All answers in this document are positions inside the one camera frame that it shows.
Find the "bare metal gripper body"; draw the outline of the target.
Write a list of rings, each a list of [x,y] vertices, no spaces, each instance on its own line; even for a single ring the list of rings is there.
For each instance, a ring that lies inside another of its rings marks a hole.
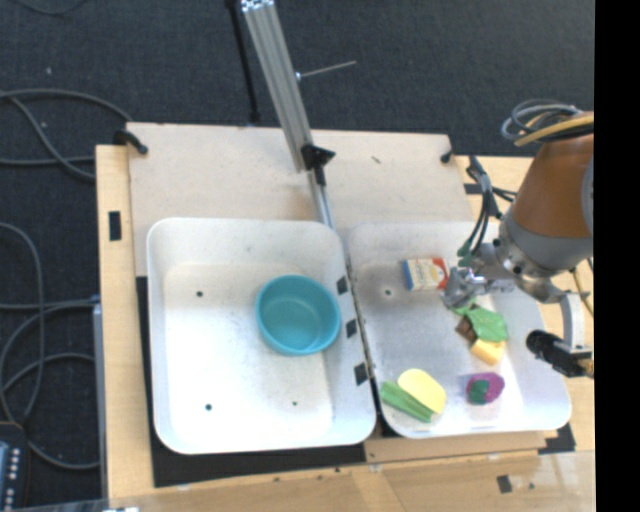
[[[567,294],[552,278],[558,271],[540,266],[514,243],[495,238],[474,252],[468,280],[487,291],[518,288],[542,304],[559,303]]]

